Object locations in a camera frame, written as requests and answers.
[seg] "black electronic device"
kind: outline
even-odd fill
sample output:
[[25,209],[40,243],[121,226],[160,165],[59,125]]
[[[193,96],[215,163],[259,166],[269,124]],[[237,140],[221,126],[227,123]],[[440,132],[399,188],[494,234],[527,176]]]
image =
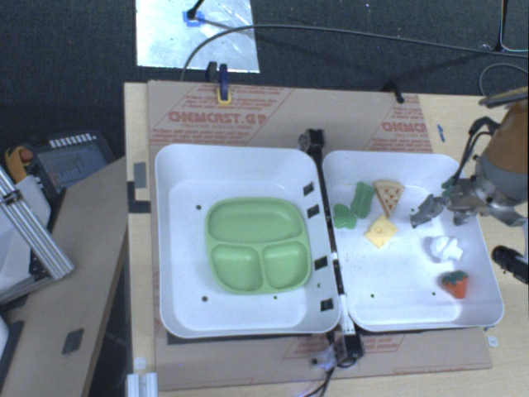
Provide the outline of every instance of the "black electronic device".
[[114,161],[100,132],[76,131],[28,140],[6,151],[7,170],[15,182],[36,177],[53,202],[60,192]]

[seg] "pizza slice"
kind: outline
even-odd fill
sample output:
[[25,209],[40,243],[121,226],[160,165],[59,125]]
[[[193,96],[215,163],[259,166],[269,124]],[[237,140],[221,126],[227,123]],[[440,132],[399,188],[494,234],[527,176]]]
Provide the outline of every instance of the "pizza slice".
[[404,185],[396,181],[375,181],[373,182],[374,192],[379,198],[382,209],[386,213],[386,217],[390,217],[397,207],[400,196],[403,195]]

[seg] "robotic hand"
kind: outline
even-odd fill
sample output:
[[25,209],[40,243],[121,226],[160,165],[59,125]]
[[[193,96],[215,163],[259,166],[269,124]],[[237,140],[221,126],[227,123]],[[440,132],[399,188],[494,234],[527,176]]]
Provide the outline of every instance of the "robotic hand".
[[[454,213],[454,224],[461,225],[469,216],[490,215],[509,227],[521,227],[525,234],[525,255],[498,246],[492,257],[504,270],[527,284],[528,242],[527,218],[515,207],[527,201],[527,87],[487,97],[479,102],[488,108],[511,104],[501,124],[488,117],[474,122],[469,130],[460,167],[443,185],[440,197],[432,194],[411,216],[416,227],[439,215],[444,207]],[[487,127],[486,132],[479,132]],[[469,179],[460,174],[482,135],[492,136],[487,148],[476,160],[475,172]]]

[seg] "green plate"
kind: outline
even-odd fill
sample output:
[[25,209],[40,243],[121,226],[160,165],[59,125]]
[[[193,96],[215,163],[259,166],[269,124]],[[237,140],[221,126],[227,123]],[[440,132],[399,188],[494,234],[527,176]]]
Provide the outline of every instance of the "green plate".
[[207,259],[217,283],[237,294],[296,289],[311,274],[301,213],[280,198],[231,198],[206,216]]

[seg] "metal plate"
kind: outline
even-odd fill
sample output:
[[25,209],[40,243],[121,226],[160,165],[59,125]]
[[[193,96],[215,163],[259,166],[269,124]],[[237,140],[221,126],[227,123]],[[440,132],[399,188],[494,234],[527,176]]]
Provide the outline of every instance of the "metal plate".
[[[136,0],[137,64],[182,68],[197,45],[226,28],[251,25],[250,0],[205,0],[197,18],[185,12],[197,0]],[[190,69],[206,69],[210,61],[226,63],[232,72],[259,73],[253,30],[223,36],[201,49]]]

